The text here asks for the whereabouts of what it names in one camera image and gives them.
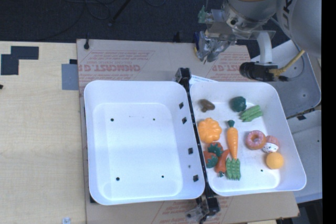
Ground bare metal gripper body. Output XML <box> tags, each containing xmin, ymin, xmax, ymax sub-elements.
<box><xmin>204</xmin><ymin>8</ymin><xmax>264</xmax><ymax>43</ymax></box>

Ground white paper sheet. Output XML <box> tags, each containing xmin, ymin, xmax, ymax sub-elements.
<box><xmin>190</xmin><ymin>74</ymin><xmax>219</xmax><ymax>85</ymax></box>

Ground brown mushroom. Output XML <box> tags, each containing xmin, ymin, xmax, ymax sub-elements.
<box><xmin>197</xmin><ymin>98</ymin><xmax>216</xmax><ymax>113</ymax></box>

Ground green broccoli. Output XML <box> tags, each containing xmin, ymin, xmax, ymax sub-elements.
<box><xmin>230</xmin><ymin>96</ymin><xmax>248</xmax><ymax>113</ymax></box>

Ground brown cardboard board red print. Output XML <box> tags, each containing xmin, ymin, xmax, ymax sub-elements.
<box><xmin>76</xmin><ymin>38</ymin><xmax>300</xmax><ymax>224</ymax></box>

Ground green asparagus bundle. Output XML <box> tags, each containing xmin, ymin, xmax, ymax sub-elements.
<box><xmin>239</xmin><ymin>104</ymin><xmax>264</xmax><ymax>123</ymax></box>

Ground thin black rod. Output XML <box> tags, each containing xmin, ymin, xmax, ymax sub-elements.
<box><xmin>183</xmin><ymin>78</ymin><xmax>212</xmax><ymax>200</ymax></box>

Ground orange pumpkin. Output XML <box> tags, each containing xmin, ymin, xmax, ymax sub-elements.
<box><xmin>197</xmin><ymin>117</ymin><xmax>223</xmax><ymax>144</ymax></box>

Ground orange carrot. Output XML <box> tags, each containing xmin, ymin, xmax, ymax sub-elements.
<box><xmin>226</xmin><ymin>119</ymin><xmax>239</xmax><ymax>161</ymax></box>

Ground pink doughnut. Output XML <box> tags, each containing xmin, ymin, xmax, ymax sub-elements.
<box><xmin>245</xmin><ymin>130</ymin><xmax>267</xmax><ymax>151</ymax></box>

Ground red tomato with green top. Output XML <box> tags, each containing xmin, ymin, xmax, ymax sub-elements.
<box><xmin>207</xmin><ymin>141</ymin><xmax>225</xmax><ymax>158</ymax></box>
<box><xmin>203</xmin><ymin>151</ymin><xmax>219</xmax><ymax>169</ymax></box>

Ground pink cupcake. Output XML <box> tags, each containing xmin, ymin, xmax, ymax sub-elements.
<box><xmin>262</xmin><ymin>135</ymin><xmax>280</xmax><ymax>154</ymax></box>

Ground red chili pepper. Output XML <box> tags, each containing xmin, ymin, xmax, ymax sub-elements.
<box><xmin>214</xmin><ymin>148</ymin><xmax>230</xmax><ymax>178</ymax></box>

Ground green pea pods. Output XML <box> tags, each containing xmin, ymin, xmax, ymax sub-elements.
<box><xmin>225</xmin><ymin>157</ymin><xmax>242</xmax><ymax>182</ymax></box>

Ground white plastic tray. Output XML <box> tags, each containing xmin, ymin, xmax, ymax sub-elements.
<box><xmin>83</xmin><ymin>79</ymin><xmax>206</xmax><ymax>206</ymax></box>
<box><xmin>188</xmin><ymin>81</ymin><xmax>308</xmax><ymax>197</ymax></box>

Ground orange ball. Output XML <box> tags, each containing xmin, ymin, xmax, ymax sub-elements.
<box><xmin>265</xmin><ymin>151</ymin><xmax>285</xmax><ymax>170</ymax></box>

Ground black block with thin wires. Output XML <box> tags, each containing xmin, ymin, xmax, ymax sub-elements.
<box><xmin>204</xmin><ymin>196</ymin><xmax>221</xmax><ymax>216</ymax></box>
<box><xmin>174</xmin><ymin>67</ymin><xmax>192</xmax><ymax>84</ymax></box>

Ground black cylinder on white bracket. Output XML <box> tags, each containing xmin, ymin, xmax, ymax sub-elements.
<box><xmin>239</xmin><ymin>30</ymin><xmax>279</xmax><ymax>82</ymax></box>

